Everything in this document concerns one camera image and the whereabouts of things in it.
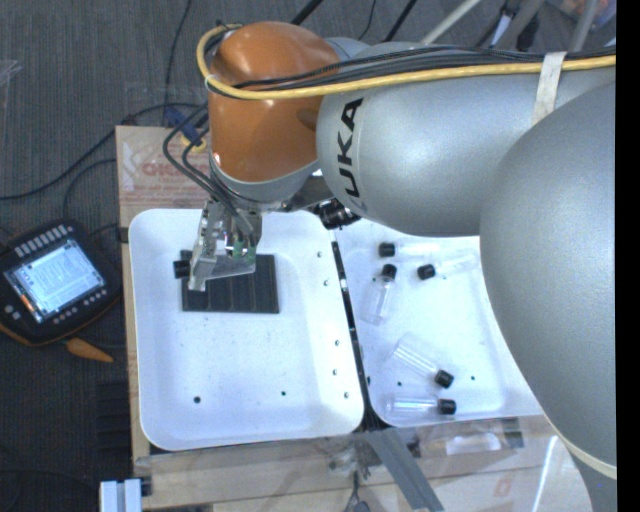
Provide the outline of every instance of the gray floor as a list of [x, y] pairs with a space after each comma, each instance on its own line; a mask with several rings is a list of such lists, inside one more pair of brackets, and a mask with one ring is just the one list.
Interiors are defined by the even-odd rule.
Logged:
[[[395, 40], [417, 41], [460, 0], [421, 0]], [[485, 0], [438, 42], [476, 44], [497, 16], [501, 0]], [[83, 2], [0, 2], [0, 60], [17, 61], [6, 104], [6, 136], [0, 141], [0, 234], [18, 233], [67, 214], [89, 230], [117, 221], [115, 164], [106, 163], [73, 181], [81, 169], [115, 158], [114, 126], [134, 112], [162, 103], [170, 49], [186, 0], [103, 0]], [[293, 19], [306, 0], [195, 0], [175, 48], [170, 99], [191, 101], [203, 94], [195, 64], [199, 37], [224, 22]], [[404, 0], [378, 0], [363, 40], [383, 39]], [[326, 0], [303, 23], [321, 36], [357, 37], [367, 26], [372, 0]], [[575, 27], [545, 4], [531, 51], [563, 50]], [[615, 36], [615, 19], [589, 35], [585, 48]], [[138, 116], [160, 125], [160, 110]], [[70, 175], [36, 194], [12, 200], [50, 182], [97, 142], [106, 142]], [[119, 265], [112, 231], [96, 242]], [[116, 306], [85, 331], [87, 339], [124, 345], [123, 311]], [[22, 492], [11, 510], [97, 510], [96, 494], [68, 477], [22, 473], [22, 486], [1, 473], [20, 460], [21, 468], [57, 471], [88, 482], [125, 478], [126, 450], [101, 451], [97, 442], [97, 385], [126, 379], [125, 352], [110, 349], [111, 365], [70, 356], [61, 346], [30, 349], [0, 334], [0, 511]]]

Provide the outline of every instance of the yellow cable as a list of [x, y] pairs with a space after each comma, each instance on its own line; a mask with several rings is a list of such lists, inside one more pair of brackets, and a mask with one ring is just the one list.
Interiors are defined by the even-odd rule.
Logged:
[[[230, 25], [229, 28], [237, 28], [239, 25]], [[429, 69], [423, 71], [414, 71], [409, 73], [398, 73], [388, 76], [380, 76], [373, 78], [365, 78], [362, 80], [354, 80], [342, 84], [318, 85], [314, 87], [300, 87], [298, 89], [289, 89], [286, 91], [250, 91], [245, 89], [237, 89], [230, 85], [224, 84], [210, 74], [207, 67], [204, 47], [208, 40], [220, 32], [226, 30], [225, 27], [216, 27], [207, 32], [198, 43], [197, 60], [198, 67], [205, 81], [215, 89], [220, 90], [224, 94], [238, 99], [244, 100], [277, 100], [277, 99], [293, 99], [308, 98], [310, 96], [325, 96], [328, 94], [339, 94], [344, 92], [359, 91], [362, 89], [372, 89], [374, 87], [386, 87], [390, 85], [406, 84], [411, 82], [430, 82], [434, 80], [445, 80], [449, 78], [463, 78], [471, 76], [488, 76], [488, 75], [510, 75], [518, 73], [539, 73], [542, 69], [542, 62], [527, 63], [509, 63], [509, 64], [484, 64], [477, 66], [464, 66], [458, 68], [441, 68]], [[592, 57], [586, 59], [565, 61], [562, 64], [563, 71], [581, 71], [586, 69], [595, 69], [610, 67], [616, 65], [616, 56], [609, 55], [605, 57]]]

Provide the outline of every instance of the white tray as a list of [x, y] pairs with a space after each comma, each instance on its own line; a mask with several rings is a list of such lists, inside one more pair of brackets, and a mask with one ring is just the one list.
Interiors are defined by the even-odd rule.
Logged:
[[[376, 413], [387, 423], [421, 426], [446, 421], [465, 421], [540, 414], [541, 409], [511, 356], [489, 304], [477, 237], [419, 238], [360, 220], [336, 232], [347, 275], [369, 394]], [[380, 242], [399, 239], [430, 242], [441, 247], [431, 258], [381, 258]], [[458, 249], [475, 253], [477, 266], [444, 278], [441, 274], [421, 281], [417, 267], [436, 266]], [[363, 321], [363, 304], [373, 277], [385, 263], [398, 271], [391, 310], [386, 322]], [[388, 355], [405, 332], [424, 341], [424, 355], [455, 377], [448, 389], [426, 385], [425, 379]], [[450, 398], [457, 403], [454, 416], [406, 416], [392, 418], [385, 401], [393, 394], [426, 398]]]
[[129, 229], [147, 438], [184, 450], [353, 431], [364, 405], [330, 234], [306, 212], [265, 217], [279, 314], [182, 312], [172, 263], [200, 213], [148, 210]]

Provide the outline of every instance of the bottle cap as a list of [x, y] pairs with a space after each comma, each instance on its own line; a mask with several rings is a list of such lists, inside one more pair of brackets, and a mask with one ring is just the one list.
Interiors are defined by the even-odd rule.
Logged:
[[438, 399], [438, 412], [440, 414], [455, 414], [456, 401], [447, 400], [446, 398]]
[[387, 263], [384, 267], [382, 267], [382, 272], [380, 273], [380, 275], [383, 277], [389, 277], [393, 280], [396, 278], [396, 272], [398, 272], [396, 266], [392, 265], [391, 263]]
[[390, 242], [382, 242], [378, 246], [378, 254], [381, 258], [390, 258], [396, 255], [396, 246]]
[[451, 386], [451, 383], [453, 382], [453, 375], [451, 375], [449, 372], [445, 372], [444, 370], [438, 370], [438, 373], [436, 373], [436, 376], [434, 377], [434, 380], [436, 381], [436, 384], [438, 384], [439, 386], [442, 386], [443, 388], [448, 388], [449, 386]]
[[436, 275], [436, 269], [431, 263], [418, 267], [418, 277], [423, 281], [426, 279], [430, 279], [435, 275]]

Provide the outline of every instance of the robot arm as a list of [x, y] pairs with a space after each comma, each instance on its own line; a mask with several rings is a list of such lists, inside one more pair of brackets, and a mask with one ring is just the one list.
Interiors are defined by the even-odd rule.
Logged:
[[[367, 47], [281, 23], [233, 32], [210, 66], [204, 53], [211, 177], [251, 227], [215, 201], [205, 209], [196, 286], [251, 270], [269, 211], [332, 200], [345, 222], [479, 234], [489, 297], [514, 359], [594, 509], [617, 508], [615, 49], [567, 56], [556, 110], [537, 123], [540, 63], [512, 54]], [[354, 53], [358, 65], [338, 70]], [[238, 82], [247, 87], [228, 86]], [[264, 87], [272, 90], [256, 90]], [[321, 178], [313, 176], [319, 169]], [[212, 250], [219, 256], [207, 260]], [[249, 266], [229, 270], [234, 254]]]

